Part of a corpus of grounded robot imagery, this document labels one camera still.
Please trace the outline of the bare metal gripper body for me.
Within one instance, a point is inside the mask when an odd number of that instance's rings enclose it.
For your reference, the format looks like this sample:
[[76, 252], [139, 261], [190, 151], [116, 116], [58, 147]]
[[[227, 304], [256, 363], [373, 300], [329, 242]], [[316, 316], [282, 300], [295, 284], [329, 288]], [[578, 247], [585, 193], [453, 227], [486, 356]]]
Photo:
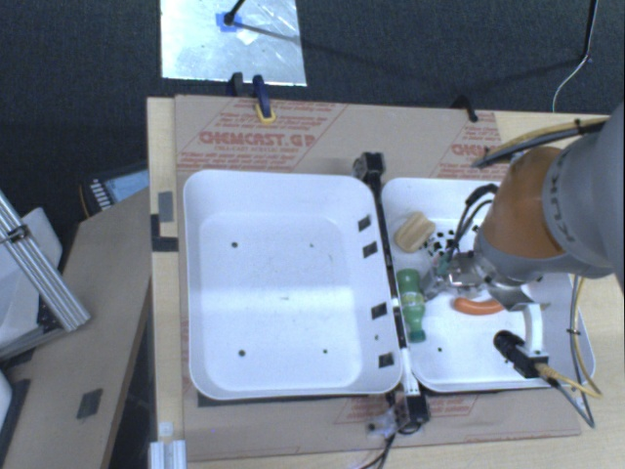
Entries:
[[442, 286], [458, 293], [479, 292], [494, 279], [495, 270], [477, 251], [444, 254], [436, 267]]

